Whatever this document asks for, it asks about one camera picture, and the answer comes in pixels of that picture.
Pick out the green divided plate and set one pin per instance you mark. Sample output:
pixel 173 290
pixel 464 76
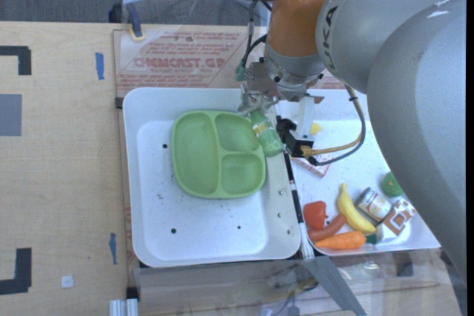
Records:
pixel 200 151

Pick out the red and white packet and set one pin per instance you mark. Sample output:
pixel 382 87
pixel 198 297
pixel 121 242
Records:
pixel 319 168

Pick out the brown cardboard board red print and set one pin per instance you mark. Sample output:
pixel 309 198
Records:
pixel 177 59

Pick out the orange carrot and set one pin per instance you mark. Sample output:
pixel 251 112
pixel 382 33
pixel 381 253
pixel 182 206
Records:
pixel 342 240

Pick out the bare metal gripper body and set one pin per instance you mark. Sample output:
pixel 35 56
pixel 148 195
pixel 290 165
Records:
pixel 272 79

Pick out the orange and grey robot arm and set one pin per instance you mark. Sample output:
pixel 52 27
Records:
pixel 407 85

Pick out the white plastic tray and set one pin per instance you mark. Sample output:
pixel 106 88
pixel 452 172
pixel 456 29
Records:
pixel 207 229
pixel 355 163

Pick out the thin black and white rod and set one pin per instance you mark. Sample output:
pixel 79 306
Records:
pixel 294 192

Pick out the orange and white carton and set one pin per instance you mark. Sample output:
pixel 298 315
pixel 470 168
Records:
pixel 398 220

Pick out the small white labelled can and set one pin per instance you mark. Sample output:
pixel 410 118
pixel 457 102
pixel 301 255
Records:
pixel 374 204

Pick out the green round fruit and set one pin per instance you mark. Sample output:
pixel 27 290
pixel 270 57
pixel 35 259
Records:
pixel 390 185

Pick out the yellow banana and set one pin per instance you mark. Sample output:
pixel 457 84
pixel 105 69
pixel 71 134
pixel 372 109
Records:
pixel 352 212

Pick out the red sausage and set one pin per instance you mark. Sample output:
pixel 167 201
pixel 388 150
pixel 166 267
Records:
pixel 327 229

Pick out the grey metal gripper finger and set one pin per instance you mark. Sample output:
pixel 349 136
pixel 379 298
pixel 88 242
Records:
pixel 268 102
pixel 247 103

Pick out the green plastic bottle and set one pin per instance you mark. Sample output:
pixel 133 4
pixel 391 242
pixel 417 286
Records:
pixel 267 137

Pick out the yellow wedge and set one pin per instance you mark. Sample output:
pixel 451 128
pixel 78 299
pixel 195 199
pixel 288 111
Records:
pixel 315 128

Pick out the red bell pepper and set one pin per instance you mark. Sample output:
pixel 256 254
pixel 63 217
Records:
pixel 314 214

